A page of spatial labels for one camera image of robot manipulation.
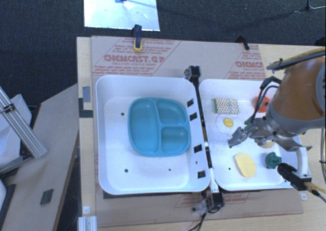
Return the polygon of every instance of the blue divided plate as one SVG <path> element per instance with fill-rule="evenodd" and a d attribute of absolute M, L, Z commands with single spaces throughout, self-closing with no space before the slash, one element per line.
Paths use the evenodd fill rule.
<path fill-rule="evenodd" d="M 164 98 L 135 100 L 129 107 L 128 132 L 132 147 L 150 157 L 182 154 L 191 141 L 184 107 Z"/>

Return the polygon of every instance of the cardboard sheet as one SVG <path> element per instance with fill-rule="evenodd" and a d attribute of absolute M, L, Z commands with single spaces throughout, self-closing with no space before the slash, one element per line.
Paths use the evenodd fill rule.
<path fill-rule="evenodd" d="M 93 105 L 94 85 L 106 74 L 168 76 L 180 78 L 190 65 L 199 65 L 204 79 L 263 80 L 265 72 L 257 45 L 143 39 L 143 50 L 133 50 L 132 38 L 92 37 Z M 194 204 L 200 193 L 111 196 L 98 182 L 98 147 L 94 112 L 96 215 L 99 227 L 195 221 Z M 258 217 L 303 212 L 294 189 L 224 194 L 225 206 L 207 219 Z"/>

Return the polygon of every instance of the metal bracket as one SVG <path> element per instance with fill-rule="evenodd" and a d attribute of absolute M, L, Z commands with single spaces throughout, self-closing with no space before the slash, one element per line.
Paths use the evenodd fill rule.
<path fill-rule="evenodd" d="M 193 214 L 204 215 L 209 210 L 211 210 L 213 207 L 214 207 L 213 198 L 211 195 L 209 195 L 209 196 L 205 197 L 199 203 L 194 204 L 192 207 L 192 212 L 193 212 Z"/>
<path fill-rule="evenodd" d="M 6 112 L 6 113 L 11 112 L 15 108 L 16 108 L 15 105 L 13 103 L 10 103 L 9 105 L 2 108 L 2 110 L 0 111 L 0 114 L 3 113 L 3 112 Z"/>
<path fill-rule="evenodd" d="M 97 217 L 79 217 L 78 231 L 97 231 Z"/>
<path fill-rule="evenodd" d="M 25 163 L 26 161 L 30 160 L 32 157 L 29 157 L 27 159 L 23 159 L 23 156 L 20 156 L 18 158 L 16 158 L 15 160 L 13 160 L 12 162 L 10 162 L 9 164 L 3 166 L 2 168 L 0 168 L 0 175 L 5 174 L 15 168 L 18 168 L 21 164 Z"/>
<path fill-rule="evenodd" d="M 199 92 L 199 77 L 201 75 L 200 67 L 199 66 L 189 66 L 188 69 L 184 72 L 184 78 L 189 80 L 195 87 L 196 90 L 196 96 L 197 96 L 197 102 L 198 102 L 198 109 L 200 114 L 200 120 L 202 124 L 203 129 L 203 136 L 204 136 L 204 142 L 205 142 L 205 151 L 206 151 L 206 158 L 207 158 L 207 164 L 209 168 L 209 174 L 210 174 L 210 198 L 206 198 L 204 201 L 202 201 L 202 204 L 198 204 L 198 209 L 195 208 L 193 210 L 194 212 L 203 212 L 204 208 L 208 208 L 207 211 L 209 211 L 213 207 L 223 207 L 224 206 L 224 200 L 223 195 L 219 190 L 219 186 L 215 181 L 214 174 L 213 174 L 213 164 L 210 157 L 210 151 L 208 146 L 208 140 L 207 140 L 207 134 L 206 134 L 206 127 L 205 127 L 205 119 L 204 119 L 204 113 L 203 113 L 203 107 L 202 102 L 200 99 L 200 92 Z"/>

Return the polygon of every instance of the white object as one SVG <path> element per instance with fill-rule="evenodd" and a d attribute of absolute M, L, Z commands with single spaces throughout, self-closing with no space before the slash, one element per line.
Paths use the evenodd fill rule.
<path fill-rule="evenodd" d="M 31 122 L 32 113 L 27 107 L 21 94 L 11 99 L 11 103 L 15 105 L 21 117 L 27 124 Z M 7 165 L 14 159 L 19 157 L 20 138 L 15 133 L 6 119 L 0 114 L 0 168 Z"/>
<path fill-rule="evenodd" d="M 146 157 L 131 146 L 127 117 L 131 103 L 142 97 L 172 99 L 184 106 L 189 122 L 189 149 L 174 157 Z M 199 192 L 209 184 L 203 132 L 194 86 L 185 79 L 106 75 L 96 84 L 99 181 L 114 195 Z M 193 100 L 189 108 L 187 102 Z M 194 147 L 202 145 L 202 150 Z M 199 172 L 205 176 L 198 178 Z"/>
<path fill-rule="evenodd" d="M 300 197 L 301 197 L 301 200 L 308 200 L 306 193 L 301 193 Z"/>
<path fill-rule="evenodd" d="M 309 167 L 308 167 L 308 154 L 305 147 L 299 147 L 296 151 L 297 156 L 297 174 L 298 176 L 311 177 Z"/>
<path fill-rule="evenodd" d="M 97 217 L 79 217 L 78 231 L 97 231 Z"/>
<path fill-rule="evenodd" d="M 29 124 L 20 115 L 19 111 L 12 107 L 12 101 L 0 87 L 0 112 L 8 124 L 14 129 L 31 155 L 38 159 L 46 154 L 47 149 L 35 136 Z"/>
<path fill-rule="evenodd" d="M 159 31 L 156 0 L 84 0 L 85 26 Z"/>
<path fill-rule="evenodd" d="M 232 137 L 232 133 L 237 127 L 244 127 L 244 122 L 253 114 L 253 100 L 259 94 L 260 85 L 260 81 L 204 80 L 199 87 L 215 180 L 220 187 L 228 191 L 292 187 L 289 182 L 284 181 L 276 169 L 266 168 L 265 157 L 270 152 L 275 152 L 278 157 L 282 158 L 282 162 L 297 168 L 295 152 L 287 152 L 277 144 L 265 149 L 258 146 L 251 138 L 247 138 L 245 142 L 232 148 L 228 145 L 227 140 Z M 271 88 L 266 96 L 272 99 L 275 91 L 275 88 Z M 215 97 L 236 99 L 239 114 L 216 114 L 212 101 Z M 263 115 L 265 114 L 257 113 L 257 117 Z M 234 126 L 229 128 L 223 123 L 217 123 L 219 117 L 231 118 L 235 122 Z M 236 167 L 234 156 L 240 152 L 247 153 L 255 162 L 256 174 L 251 178 L 243 177 Z"/>
<path fill-rule="evenodd" d="M 83 215 L 87 215 L 91 213 L 91 207 L 83 207 Z"/>
<path fill-rule="evenodd" d="M 253 98 L 258 96 L 259 81 L 205 80 L 200 85 L 208 145 L 213 165 L 212 175 L 217 184 L 229 191 L 292 188 L 276 169 L 267 169 L 265 157 L 275 152 L 285 162 L 297 167 L 296 152 L 287 152 L 275 144 L 271 148 L 258 146 L 248 138 L 241 145 L 229 148 L 227 140 L 238 126 L 243 126 L 253 113 Z M 272 98 L 275 89 L 267 93 Z M 130 104 L 137 98 L 162 97 L 180 102 L 188 115 L 198 114 L 190 121 L 191 145 L 183 154 L 175 157 L 146 157 L 131 147 L 127 117 Z M 234 128 L 223 129 L 214 111 L 213 99 L 234 98 L 240 113 L 229 115 Z M 187 107 L 187 102 L 194 104 Z M 140 76 L 106 75 L 96 84 L 96 106 L 99 181 L 104 191 L 114 195 L 162 192 L 199 192 L 206 189 L 210 181 L 205 143 L 199 118 L 196 91 L 185 79 L 148 78 Z M 202 145 L 202 151 L 194 147 Z M 256 164 L 255 176 L 245 178 L 236 168 L 234 155 L 248 153 Z M 199 172 L 205 177 L 198 178 Z"/>

